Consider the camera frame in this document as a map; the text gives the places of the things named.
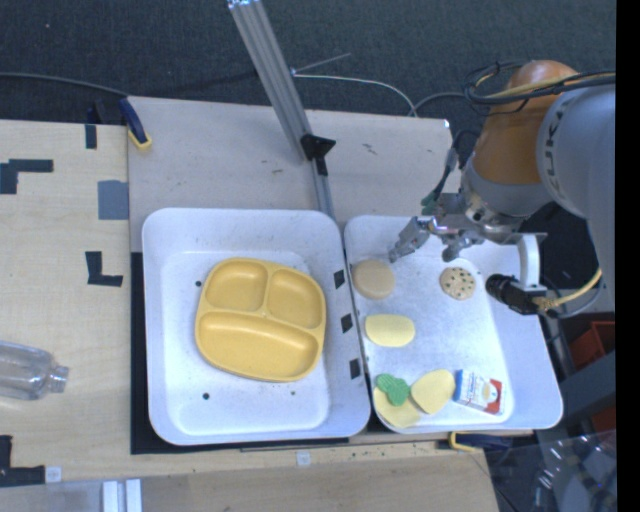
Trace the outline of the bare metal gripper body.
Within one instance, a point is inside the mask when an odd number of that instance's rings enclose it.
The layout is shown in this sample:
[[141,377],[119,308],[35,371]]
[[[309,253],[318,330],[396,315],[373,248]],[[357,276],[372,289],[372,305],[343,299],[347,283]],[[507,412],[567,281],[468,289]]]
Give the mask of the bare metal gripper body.
[[472,192],[430,193],[423,199],[423,215],[429,216],[429,231],[446,244],[480,244],[490,240],[506,243],[524,222],[515,217],[493,211],[480,196]]

